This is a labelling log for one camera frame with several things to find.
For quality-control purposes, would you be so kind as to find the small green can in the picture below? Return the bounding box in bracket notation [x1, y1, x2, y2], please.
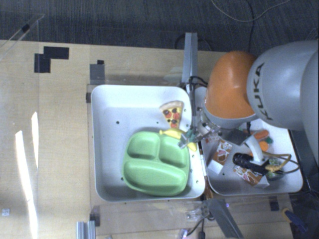
[267, 157, 285, 181]

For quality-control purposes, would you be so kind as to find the yellow banana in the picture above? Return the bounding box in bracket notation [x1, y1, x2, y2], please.
[159, 129, 198, 152]

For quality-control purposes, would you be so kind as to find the pizza slice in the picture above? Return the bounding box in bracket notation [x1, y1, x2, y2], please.
[159, 100, 185, 130]

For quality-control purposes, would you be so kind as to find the green divided plate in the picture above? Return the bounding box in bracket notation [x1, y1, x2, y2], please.
[121, 130, 191, 197]

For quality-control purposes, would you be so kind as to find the orange and white carton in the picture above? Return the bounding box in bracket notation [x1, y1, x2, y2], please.
[207, 139, 233, 175]
[233, 164, 271, 189]

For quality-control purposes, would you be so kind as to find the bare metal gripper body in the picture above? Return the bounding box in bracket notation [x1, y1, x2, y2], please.
[185, 115, 222, 143]

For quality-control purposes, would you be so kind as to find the white plastic tray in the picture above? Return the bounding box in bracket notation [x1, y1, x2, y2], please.
[90, 84, 206, 203]
[193, 86, 304, 197]

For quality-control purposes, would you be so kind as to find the orange carrot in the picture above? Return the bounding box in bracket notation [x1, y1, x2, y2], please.
[250, 129, 274, 152]

